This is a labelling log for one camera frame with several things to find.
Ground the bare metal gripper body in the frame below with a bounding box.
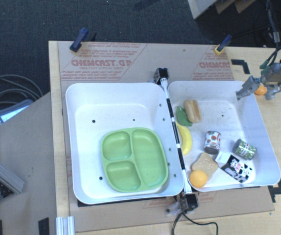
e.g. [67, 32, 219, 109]
[259, 57, 281, 89]

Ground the small orange ball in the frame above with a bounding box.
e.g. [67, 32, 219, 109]
[254, 85, 268, 96]

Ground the white plastic tray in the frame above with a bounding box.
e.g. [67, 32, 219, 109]
[65, 82, 186, 205]
[167, 80, 281, 192]

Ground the tan bread roll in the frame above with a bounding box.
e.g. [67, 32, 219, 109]
[183, 99, 202, 123]

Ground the green and white can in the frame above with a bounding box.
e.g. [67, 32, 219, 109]
[233, 139, 257, 160]

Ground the white can with tomato print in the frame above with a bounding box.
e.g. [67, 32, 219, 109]
[203, 130, 222, 155]

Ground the green lettuce leaf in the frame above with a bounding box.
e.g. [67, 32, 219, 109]
[175, 106, 193, 127]

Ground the yellow banana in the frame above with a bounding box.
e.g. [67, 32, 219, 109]
[175, 120, 193, 156]

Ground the cow print milk carton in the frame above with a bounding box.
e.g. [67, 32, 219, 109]
[214, 151, 253, 183]

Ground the thin black and white rod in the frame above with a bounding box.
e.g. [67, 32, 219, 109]
[160, 78, 192, 194]

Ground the tan bread slice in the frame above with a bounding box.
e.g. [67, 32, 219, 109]
[191, 152, 219, 180]

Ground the large orange fruit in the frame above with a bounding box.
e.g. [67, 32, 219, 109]
[189, 169, 209, 188]

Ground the brown cardboard board red print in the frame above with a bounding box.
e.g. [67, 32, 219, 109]
[57, 42, 276, 233]

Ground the green divided plate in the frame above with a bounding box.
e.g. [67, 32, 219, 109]
[100, 127, 169, 193]

